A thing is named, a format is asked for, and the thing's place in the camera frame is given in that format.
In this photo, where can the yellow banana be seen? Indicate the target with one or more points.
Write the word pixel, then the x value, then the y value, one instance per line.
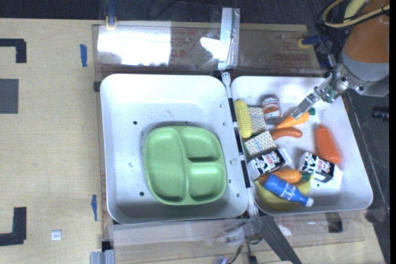
pixel 272 202

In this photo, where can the cow print milk carton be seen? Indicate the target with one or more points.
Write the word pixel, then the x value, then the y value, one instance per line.
pixel 267 162
pixel 318 166

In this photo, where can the orange sausage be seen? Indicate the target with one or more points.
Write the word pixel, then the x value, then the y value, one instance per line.
pixel 286 133

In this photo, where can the orange carrot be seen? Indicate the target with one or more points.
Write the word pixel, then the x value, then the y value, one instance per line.
pixel 289 175
pixel 290 122

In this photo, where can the green divided plate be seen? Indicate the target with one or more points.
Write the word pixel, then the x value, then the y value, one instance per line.
pixel 185 165

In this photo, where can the yellow corn cob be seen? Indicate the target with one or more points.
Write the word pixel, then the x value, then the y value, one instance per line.
pixel 243 119

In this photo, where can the yellow patterned carton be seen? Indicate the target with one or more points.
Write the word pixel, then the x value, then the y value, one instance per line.
pixel 260 143

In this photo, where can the white and yellow packet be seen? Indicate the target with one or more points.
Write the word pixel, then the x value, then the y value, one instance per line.
pixel 258 119

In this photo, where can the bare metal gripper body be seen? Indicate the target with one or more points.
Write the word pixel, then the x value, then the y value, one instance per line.
pixel 328 90

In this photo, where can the white plastic tray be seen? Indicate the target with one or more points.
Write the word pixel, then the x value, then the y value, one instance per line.
pixel 130 108
pixel 349 188

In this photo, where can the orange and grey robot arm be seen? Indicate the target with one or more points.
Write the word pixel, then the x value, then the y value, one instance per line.
pixel 366 40

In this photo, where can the orange bottle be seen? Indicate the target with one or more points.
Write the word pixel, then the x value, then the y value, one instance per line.
pixel 327 145

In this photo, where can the small can orange label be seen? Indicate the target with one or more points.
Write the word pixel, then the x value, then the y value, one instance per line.
pixel 272 109

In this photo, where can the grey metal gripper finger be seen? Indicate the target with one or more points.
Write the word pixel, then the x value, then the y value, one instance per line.
pixel 304 103
pixel 310 105

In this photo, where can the blue bottle white cap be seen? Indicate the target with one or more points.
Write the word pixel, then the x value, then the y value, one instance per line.
pixel 283 190

